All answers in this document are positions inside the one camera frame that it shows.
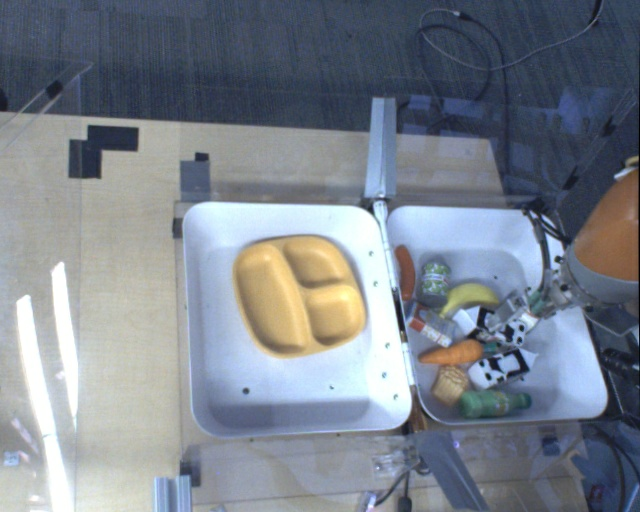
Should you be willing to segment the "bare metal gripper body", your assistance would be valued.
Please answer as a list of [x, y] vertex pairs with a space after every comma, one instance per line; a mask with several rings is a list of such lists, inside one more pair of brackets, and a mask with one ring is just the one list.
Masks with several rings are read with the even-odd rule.
[[542, 271], [540, 284], [528, 295], [529, 312], [547, 319], [574, 306], [575, 279], [566, 259], [555, 259]]

